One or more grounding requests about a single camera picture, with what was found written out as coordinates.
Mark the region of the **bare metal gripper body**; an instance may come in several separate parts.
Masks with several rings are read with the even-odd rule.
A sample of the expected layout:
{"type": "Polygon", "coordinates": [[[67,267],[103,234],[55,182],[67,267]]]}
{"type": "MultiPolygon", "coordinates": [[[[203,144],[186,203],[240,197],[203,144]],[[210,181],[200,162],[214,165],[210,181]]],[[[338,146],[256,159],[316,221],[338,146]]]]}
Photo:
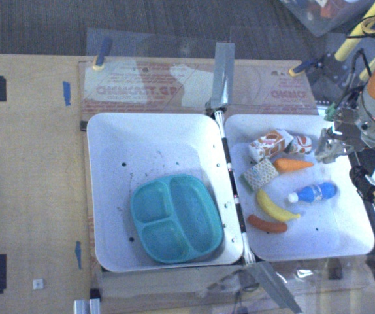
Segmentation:
{"type": "Polygon", "coordinates": [[[364,150],[368,145],[362,140],[357,127],[358,114],[355,109],[341,108],[333,116],[333,140],[343,150],[364,150]]]}

